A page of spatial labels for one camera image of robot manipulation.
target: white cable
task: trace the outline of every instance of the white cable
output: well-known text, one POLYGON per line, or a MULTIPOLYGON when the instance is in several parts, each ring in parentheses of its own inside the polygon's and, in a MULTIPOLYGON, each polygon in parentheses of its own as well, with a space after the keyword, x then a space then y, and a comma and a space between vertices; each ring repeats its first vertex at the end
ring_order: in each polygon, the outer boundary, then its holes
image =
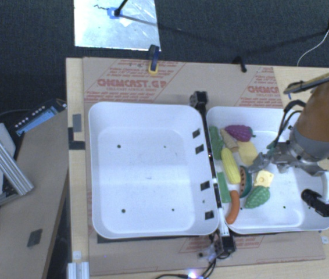
POLYGON ((326 32, 324 38, 322 39, 322 41, 321 41, 319 44, 317 44, 314 48, 311 48, 310 50, 306 51, 306 52, 305 52, 305 53, 299 58, 299 60, 298 60, 298 62, 297 62, 297 64, 296 64, 296 66, 299 66, 299 62, 302 60, 302 58, 303 58, 307 53, 310 53, 310 52, 313 51, 314 49, 318 48, 321 44, 323 44, 323 43, 325 42, 326 37, 328 36, 328 34, 329 34, 329 29, 327 30, 327 32, 326 32))

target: metal plate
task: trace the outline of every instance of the metal plate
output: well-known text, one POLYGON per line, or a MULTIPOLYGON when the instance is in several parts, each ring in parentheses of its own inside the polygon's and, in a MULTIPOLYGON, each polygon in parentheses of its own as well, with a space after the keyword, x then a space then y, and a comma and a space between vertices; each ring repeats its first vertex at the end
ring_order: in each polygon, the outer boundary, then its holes
POLYGON ((123 0, 74 0, 74 34, 77 47, 147 51, 160 47, 154 0, 128 0, 119 18, 108 9, 123 0))

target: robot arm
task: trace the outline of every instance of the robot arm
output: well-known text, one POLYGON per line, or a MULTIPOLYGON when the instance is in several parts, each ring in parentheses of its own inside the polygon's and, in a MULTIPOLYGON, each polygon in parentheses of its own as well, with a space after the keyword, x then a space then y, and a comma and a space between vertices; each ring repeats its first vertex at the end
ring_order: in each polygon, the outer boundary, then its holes
POLYGON ((324 171, 317 162, 329 158, 329 74, 308 82, 291 84, 284 93, 290 94, 311 88, 315 89, 307 104, 301 101, 290 102, 284 110, 286 115, 295 104, 304 107, 291 128, 289 140, 278 142, 279 135, 288 122, 285 121, 284 115, 277 139, 268 146, 268 153, 259 154, 249 167, 250 172, 263 169, 270 162, 276 164, 282 173, 289 167, 299 167, 313 176, 318 176, 324 171))

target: yellow corn cob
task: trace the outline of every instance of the yellow corn cob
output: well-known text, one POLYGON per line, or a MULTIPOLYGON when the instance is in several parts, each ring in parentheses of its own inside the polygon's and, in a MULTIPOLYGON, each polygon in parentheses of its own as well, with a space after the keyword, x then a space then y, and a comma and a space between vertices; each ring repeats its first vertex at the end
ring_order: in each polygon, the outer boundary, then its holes
POLYGON ((223 138, 225 146, 230 149, 230 151, 233 153, 238 151, 239 147, 237 142, 225 129, 220 129, 220 135, 223 138))
POLYGON ((238 166, 234 160, 232 151, 228 148, 221 150, 221 159, 229 182, 231 184, 239 184, 241 182, 241 175, 239 173, 238 166))

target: toy food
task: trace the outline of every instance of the toy food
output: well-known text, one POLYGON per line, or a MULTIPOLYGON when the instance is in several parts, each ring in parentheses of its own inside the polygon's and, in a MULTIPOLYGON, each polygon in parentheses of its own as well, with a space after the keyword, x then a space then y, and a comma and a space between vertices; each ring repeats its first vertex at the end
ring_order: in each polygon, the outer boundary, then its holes
POLYGON ((254 187, 256 186, 270 187, 273 177, 274 174, 269 173, 269 171, 261 170, 260 172, 258 172, 255 181, 253 182, 253 185, 254 187))
POLYGON ((244 125, 230 125, 225 130, 236 140, 248 142, 252 137, 252 129, 244 125))
POLYGON ((269 187, 257 186, 247 197, 245 208, 252 209, 266 203, 270 198, 269 187))
POLYGON ((223 148, 221 150, 221 159, 223 161, 224 170, 227 174, 229 182, 231 184, 239 184, 241 182, 241 175, 234 160, 232 151, 228 148, 223 148))
POLYGON ((219 191, 222 203, 231 202, 230 193, 227 185, 227 180, 225 179, 224 173, 217 173, 217 183, 219 184, 219 191))
POLYGON ((238 152, 242 162, 250 166, 253 160, 258 156, 258 152, 252 142, 237 141, 239 146, 238 152))
POLYGON ((228 216, 225 218, 226 222, 228 224, 233 224, 235 222, 235 219, 237 219, 238 213, 239 213, 239 194, 236 190, 230 191, 230 197, 232 199, 231 202, 231 209, 228 216))
POLYGON ((210 126, 209 132, 210 132, 210 140, 211 140, 211 148, 212 148, 213 157, 216 160, 220 160, 221 159, 220 153, 221 153, 221 149, 223 149, 224 142, 219 137, 219 130, 217 129, 216 126, 210 126))
POLYGON ((238 151, 237 142, 225 129, 220 129, 220 135, 223 139, 225 146, 230 149, 230 151, 232 151, 233 153, 238 151))
POLYGON ((241 166, 239 168, 239 173, 241 174, 241 183, 239 184, 239 198, 244 198, 247 196, 252 189, 252 177, 247 171, 247 168, 241 166))

